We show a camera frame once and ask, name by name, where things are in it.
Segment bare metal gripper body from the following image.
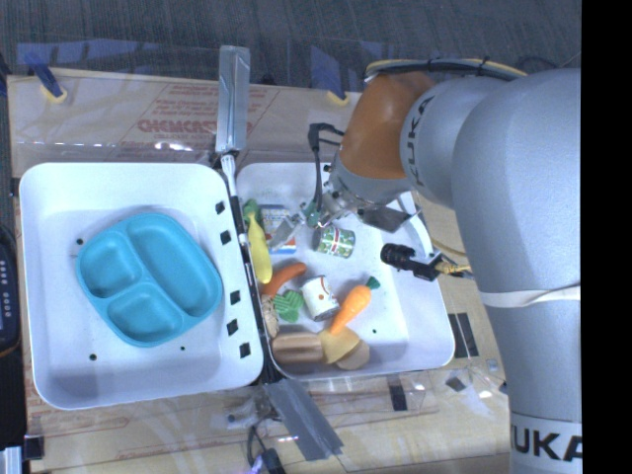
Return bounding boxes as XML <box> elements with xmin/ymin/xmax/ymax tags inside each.
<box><xmin>309</xmin><ymin>185</ymin><xmax>370</xmax><ymax>228</ymax></box>

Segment white carton blue red print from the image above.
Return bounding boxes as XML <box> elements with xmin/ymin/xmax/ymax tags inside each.
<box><xmin>259</xmin><ymin>203</ymin><xmax>298</xmax><ymax>256</ymax></box>

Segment yellow banana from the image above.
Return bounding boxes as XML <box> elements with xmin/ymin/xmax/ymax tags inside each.
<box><xmin>246</xmin><ymin>212</ymin><xmax>274</xmax><ymax>284</ymax></box>

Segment green and white can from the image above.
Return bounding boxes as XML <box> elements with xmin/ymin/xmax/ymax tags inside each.
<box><xmin>311</xmin><ymin>224</ymin><xmax>356</xmax><ymax>260</ymax></box>

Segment orange sausage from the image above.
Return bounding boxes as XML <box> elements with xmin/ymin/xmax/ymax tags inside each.
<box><xmin>260</xmin><ymin>262</ymin><xmax>308</xmax><ymax>298</ymax></box>

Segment green grapes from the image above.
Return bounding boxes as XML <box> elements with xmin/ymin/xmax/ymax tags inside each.
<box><xmin>273</xmin><ymin>288</ymin><xmax>305</xmax><ymax>324</ymax></box>

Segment white can red print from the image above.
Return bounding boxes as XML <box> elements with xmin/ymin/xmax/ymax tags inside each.
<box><xmin>299</xmin><ymin>274</ymin><xmax>341</xmax><ymax>322</ymax></box>

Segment beige toy food piece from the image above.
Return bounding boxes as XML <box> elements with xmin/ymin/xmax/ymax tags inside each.
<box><xmin>260</xmin><ymin>294</ymin><xmax>280</xmax><ymax>340</ymax></box>

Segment orange carrot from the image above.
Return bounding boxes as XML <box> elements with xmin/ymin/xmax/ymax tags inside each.
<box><xmin>329</xmin><ymin>276</ymin><xmax>382</xmax><ymax>336</ymax></box>

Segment white plastic tray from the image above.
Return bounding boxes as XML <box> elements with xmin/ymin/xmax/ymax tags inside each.
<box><xmin>18</xmin><ymin>161</ymin><xmax>265</xmax><ymax>411</ymax></box>
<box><xmin>235</xmin><ymin>161</ymin><xmax>456</xmax><ymax>382</ymax></box>

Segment tan bread bun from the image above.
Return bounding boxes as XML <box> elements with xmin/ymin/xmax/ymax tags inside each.
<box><xmin>271</xmin><ymin>331</ymin><xmax>325</xmax><ymax>364</ymax></box>

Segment yellow toy food piece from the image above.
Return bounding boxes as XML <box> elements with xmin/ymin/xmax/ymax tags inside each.
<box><xmin>318</xmin><ymin>326</ymin><xmax>360</xmax><ymax>365</ymax></box>

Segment tan biscuit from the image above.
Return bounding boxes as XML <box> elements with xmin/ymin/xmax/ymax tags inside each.
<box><xmin>341</xmin><ymin>338</ymin><xmax>371</xmax><ymax>371</ymax></box>

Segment blue divided plate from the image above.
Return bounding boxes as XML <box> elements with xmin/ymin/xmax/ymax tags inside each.
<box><xmin>75</xmin><ymin>212</ymin><xmax>224</xmax><ymax>349</ymax></box>

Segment brown cardboard board red print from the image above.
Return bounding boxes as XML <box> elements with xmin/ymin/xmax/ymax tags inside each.
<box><xmin>7</xmin><ymin>69</ymin><xmax>513</xmax><ymax>474</ymax></box>

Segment black cylinder on white bracket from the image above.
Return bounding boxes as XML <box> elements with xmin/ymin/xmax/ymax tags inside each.
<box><xmin>379</xmin><ymin>193</ymin><xmax>445</xmax><ymax>283</ymax></box>

